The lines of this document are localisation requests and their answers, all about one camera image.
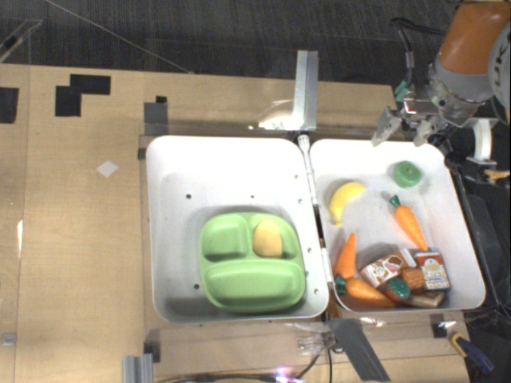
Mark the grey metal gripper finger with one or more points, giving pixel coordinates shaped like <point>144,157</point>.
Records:
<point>384,128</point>
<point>423,132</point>

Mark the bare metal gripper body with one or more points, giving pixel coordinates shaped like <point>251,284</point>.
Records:
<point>453,108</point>

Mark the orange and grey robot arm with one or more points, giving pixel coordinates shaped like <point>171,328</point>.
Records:
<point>469,34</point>

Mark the green round toy fruit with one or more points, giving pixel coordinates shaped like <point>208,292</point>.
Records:
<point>407,174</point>

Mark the yellow banana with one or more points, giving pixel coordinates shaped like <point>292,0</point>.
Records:
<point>343,198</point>

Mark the orange carrot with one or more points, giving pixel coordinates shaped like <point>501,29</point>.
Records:
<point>365,291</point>
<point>346,259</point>
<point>411,223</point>

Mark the white plastic tray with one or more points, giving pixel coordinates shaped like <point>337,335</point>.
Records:
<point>223,174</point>
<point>451,222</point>

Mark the white and brown carton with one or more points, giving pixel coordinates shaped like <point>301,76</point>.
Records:
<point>385,267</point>

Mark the red and white carton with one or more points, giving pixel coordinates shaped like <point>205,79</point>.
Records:
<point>433,271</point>

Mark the orange-brown biscuit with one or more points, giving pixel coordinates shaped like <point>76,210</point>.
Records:
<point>414,278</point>

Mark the red strawberry with green top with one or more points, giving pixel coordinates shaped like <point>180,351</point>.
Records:
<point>398,290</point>

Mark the tan bread roll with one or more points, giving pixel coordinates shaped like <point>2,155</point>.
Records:
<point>267,239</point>

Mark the brown bread slice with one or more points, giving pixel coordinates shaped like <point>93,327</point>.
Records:
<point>427,299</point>

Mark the green divided plate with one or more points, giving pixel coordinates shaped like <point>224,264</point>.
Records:
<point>251,285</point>

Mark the pale wood board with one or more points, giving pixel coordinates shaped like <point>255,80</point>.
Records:
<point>88,234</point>

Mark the black cylinder on white bracket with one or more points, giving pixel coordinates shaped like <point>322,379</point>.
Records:
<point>484,138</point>

